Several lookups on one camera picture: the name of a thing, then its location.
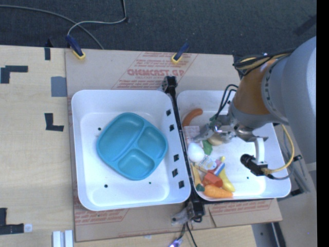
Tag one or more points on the brown cardboard board, red print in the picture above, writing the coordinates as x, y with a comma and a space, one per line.
115, 71

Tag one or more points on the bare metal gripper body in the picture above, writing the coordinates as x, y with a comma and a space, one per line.
227, 130

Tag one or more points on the pink and white packet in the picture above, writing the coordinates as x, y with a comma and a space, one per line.
191, 132

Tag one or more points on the red, white and blue carton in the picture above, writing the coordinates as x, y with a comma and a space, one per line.
220, 168

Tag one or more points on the yellow fries-shaped toy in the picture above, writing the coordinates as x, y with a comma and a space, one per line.
196, 176

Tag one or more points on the orange carrot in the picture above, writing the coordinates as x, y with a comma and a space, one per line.
218, 192

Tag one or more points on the beige bread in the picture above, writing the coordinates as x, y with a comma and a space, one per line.
215, 141

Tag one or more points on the green leaf-shaped toy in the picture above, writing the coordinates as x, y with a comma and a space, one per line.
207, 148

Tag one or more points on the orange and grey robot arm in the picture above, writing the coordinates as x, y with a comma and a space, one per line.
285, 86

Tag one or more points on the small white bottle, yellow label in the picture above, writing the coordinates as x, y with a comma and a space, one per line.
208, 163

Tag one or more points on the yellow banana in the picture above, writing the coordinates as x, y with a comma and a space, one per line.
227, 183

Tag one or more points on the blue divided plate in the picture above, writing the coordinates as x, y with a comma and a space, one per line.
123, 138

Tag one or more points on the orange sausage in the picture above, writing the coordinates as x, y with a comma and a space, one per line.
191, 116

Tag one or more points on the white plastic tray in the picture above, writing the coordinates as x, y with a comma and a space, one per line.
257, 186
90, 189

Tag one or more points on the black cylinder on white bracket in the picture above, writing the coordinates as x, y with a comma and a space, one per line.
258, 161

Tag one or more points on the white egg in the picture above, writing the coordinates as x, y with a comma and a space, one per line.
195, 152

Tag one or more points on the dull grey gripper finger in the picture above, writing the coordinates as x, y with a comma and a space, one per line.
201, 137
207, 129

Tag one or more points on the red-orange cup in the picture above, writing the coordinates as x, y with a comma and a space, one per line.
212, 180

